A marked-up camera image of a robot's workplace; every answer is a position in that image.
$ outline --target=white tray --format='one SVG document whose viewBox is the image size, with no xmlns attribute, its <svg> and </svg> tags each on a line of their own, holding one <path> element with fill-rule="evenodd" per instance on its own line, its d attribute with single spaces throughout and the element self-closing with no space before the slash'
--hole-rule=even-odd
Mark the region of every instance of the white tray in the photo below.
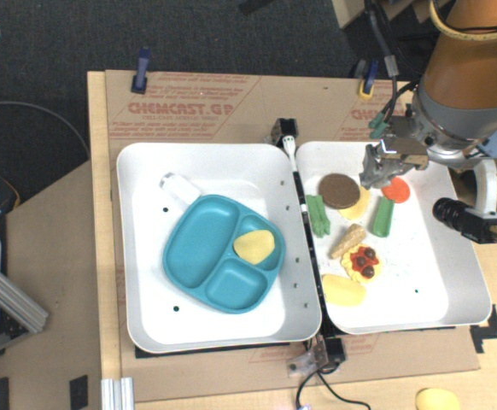
<svg viewBox="0 0 497 410">
<path fill-rule="evenodd" d="M 296 153 L 306 195 L 317 194 L 328 173 L 343 173 L 357 183 L 366 143 L 303 144 Z M 380 257 L 382 274 L 366 284 L 366 298 L 358 307 L 327 303 L 330 319 L 342 331 L 361 334 L 481 323 L 491 313 L 491 301 L 482 270 L 469 240 L 437 221 L 434 203 L 441 197 L 456 199 L 446 167 L 430 163 L 402 178 L 409 184 L 408 201 L 395 204 L 388 237 L 371 234 L 380 190 L 371 190 L 369 208 L 360 220 L 346 220 L 327 208 L 329 236 L 313 236 L 321 276 L 347 276 L 339 260 L 329 253 L 351 223 L 368 232 L 364 243 Z"/>
<path fill-rule="evenodd" d="M 117 168 L 127 326 L 139 348 L 170 353 L 303 341 L 316 334 L 321 323 L 319 299 L 284 152 L 269 144 L 135 143 L 120 153 Z M 203 195 L 237 200 L 282 232 L 284 263 L 254 310 L 220 312 L 167 278 L 161 257 L 182 214 L 178 203 L 159 186 L 167 173 L 188 179 Z"/>
</svg>

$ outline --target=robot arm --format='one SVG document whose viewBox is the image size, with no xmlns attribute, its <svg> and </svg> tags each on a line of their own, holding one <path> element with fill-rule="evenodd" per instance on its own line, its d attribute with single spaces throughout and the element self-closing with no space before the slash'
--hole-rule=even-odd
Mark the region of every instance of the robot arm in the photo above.
<svg viewBox="0 0 497 410">
<path fill-rule="evenodd" d="M 381 139 L 366 147 L 360 174 L 367 189 L 429 161 L 473 169 L 482 159 L 465 154 L 497 131 L 497 0 L 457 0 L 447 20 L 433 3 L 430 12 L 441 36 L 410 114 L 375 125 Z"/>
</svg>

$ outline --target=blue clamp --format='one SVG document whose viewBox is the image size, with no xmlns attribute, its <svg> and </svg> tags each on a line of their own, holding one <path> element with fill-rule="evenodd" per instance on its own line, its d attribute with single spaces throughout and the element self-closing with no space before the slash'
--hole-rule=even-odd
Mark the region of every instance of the blue clamp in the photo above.
<svg viewBox="0 0 497 410">
<path fill-rule="evenodd" d="M 149 48 L 142 47 L 138 52 L 137 74 L 132 78 L 131 92 L 137 94 L 146 92 L 146 83 L 148 82 L 146 72 L 148 71 L 149 57 Z"/>
<path fill-rule="evenodd" d="M 372 59 L 365 78 L 360 82 L 359 95 L 364 99 L 369 99 L 373 94 L 372 89 L 374 88 L 374 81 L 376 80 L 377 65 L 377 59 Z"/>
</svg>

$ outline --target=yellow toy food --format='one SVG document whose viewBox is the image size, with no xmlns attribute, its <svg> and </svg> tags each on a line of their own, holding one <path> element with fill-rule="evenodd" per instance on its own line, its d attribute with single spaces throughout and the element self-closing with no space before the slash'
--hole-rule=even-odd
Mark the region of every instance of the yellow toy food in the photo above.
<svg viewBox="0 0 497 410">
<path fill-rule="evenodd" d="M 334 249 L 330 252 L 330 257 L 332 259 L 340 258 L 345 254 L 348 250 L 350 250 L 353 246 L 359 244 L 366 237 L 365 228 L 361 225 L 357 225 L 353 223 L 343 234 L 340 241 L 334 247 Z"/>
<path fill-rule="evenodd" d="M 417 410 L 460 410 L 457 396 L 445 389 L 423 389 L 416 395 Z"/>
<path fill-rule="evenodd" d="M 247 232 L 233 242 L 233 250 L 239 258 L 255 265 L 263 261 L 274 249 L 273 234 L 265 229 Z"/>
<path fill-rule="evenodd" d="M 323 291 L 327 302 L 342 307 L 356 307 L 366 297 L 364 285 L 329 273 L 323 275 Z"/>
<path fill-rule="evenodd" d="M 360 188 L 360 199 L 352 207 L 345 209 L 338 209 L 338 213 L 341 214 L 347 220 L 356 220 L 362 217 L 368 208 L 368 202 L 370 201 L 370 191 L 365 187 Z"/>
<path fill-rule="evenodd" d="M 343 254 L 342 266 L 349 277 L 358 283 L 368 283 L 382 271 L 376 251 L 365 244 L 357 244 Z"/>
</svg>

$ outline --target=toy cookie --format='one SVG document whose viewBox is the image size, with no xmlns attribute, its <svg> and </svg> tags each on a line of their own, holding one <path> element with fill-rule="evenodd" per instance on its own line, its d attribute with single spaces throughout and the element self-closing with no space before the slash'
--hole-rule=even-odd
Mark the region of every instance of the toy cookie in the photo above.
<svg viewBox="0 0 497 410">
<path fill-rule="evenodd" d="M 359 185 L 349 176 L 331 173 L 319 183 L 319 194 L 325 204 L 334 209 L 352 207 L 360 199 Z"/>
<path fill-rule="evenodd" d="M 382 263 L 376 251 L 365 244 L 357 244 L 342 257 L 342 266 L 353 281 L 369 283 L 382 270 Z"/>
</svg>

